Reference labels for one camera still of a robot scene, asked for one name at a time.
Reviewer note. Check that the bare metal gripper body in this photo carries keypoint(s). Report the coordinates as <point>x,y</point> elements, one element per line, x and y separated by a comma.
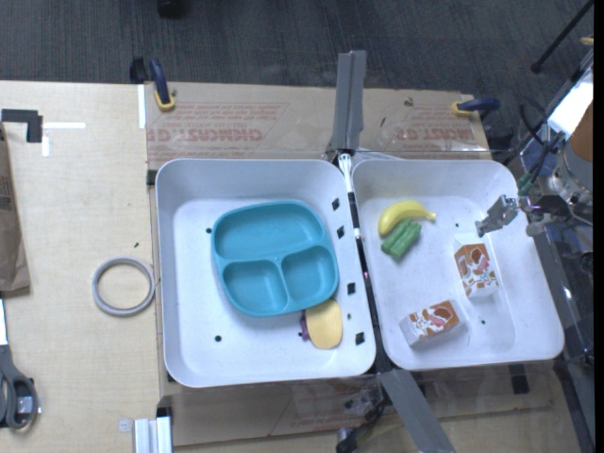
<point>557,206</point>

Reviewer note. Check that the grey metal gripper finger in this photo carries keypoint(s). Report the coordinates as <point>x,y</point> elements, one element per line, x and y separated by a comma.
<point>502,206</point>
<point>488,227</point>

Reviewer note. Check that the orange and white carton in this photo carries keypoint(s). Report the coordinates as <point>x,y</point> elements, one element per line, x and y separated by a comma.
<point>476,269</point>
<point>431,323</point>

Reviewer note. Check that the green toy bean pods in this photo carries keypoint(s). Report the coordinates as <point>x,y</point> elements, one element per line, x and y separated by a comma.
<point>401,239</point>

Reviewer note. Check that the white plastic tray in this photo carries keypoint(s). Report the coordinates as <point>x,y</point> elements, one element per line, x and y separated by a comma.
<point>519,309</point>
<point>198,347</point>

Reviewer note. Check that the yellow banana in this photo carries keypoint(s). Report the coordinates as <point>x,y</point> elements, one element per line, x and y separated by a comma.
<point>401,209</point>

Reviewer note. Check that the black stand pole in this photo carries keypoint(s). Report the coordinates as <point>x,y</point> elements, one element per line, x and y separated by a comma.
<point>561,40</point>

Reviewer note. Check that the yellow toy bread slice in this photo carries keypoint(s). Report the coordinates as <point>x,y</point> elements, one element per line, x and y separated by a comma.
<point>324,326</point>

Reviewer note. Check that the purple toy food piece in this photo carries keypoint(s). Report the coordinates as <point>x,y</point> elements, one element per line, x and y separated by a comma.
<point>303,328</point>

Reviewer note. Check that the blue divided plate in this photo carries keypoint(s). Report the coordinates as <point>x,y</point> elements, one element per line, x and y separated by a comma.
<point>264,231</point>

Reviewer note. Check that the brown printed cardboard board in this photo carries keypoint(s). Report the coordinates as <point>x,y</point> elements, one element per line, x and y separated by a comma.
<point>264,125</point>

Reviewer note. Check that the black round object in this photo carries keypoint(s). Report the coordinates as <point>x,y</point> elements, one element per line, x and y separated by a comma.
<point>170,4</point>

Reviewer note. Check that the white tape roll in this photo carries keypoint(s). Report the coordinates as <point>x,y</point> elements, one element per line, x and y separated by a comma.
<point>101,300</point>

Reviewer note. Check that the brown paper bag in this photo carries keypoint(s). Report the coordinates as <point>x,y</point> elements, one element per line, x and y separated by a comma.
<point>11,234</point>

